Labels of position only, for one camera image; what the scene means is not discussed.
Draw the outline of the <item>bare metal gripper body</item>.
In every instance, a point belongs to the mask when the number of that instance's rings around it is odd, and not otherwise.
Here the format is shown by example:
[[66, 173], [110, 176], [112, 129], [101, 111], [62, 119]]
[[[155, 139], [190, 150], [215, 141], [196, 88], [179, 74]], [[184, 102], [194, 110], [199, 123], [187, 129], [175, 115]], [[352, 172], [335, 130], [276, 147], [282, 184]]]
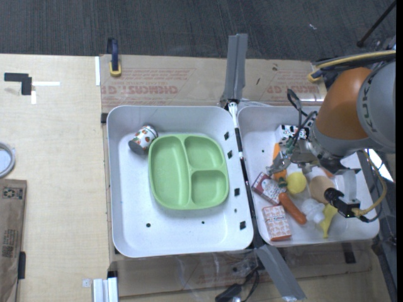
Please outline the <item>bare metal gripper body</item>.
[[308, 169], [311, 166], [329, 167], [329, 152], [317, 140], [298, 139], [292, 143], [289, 155], [292, 163]]

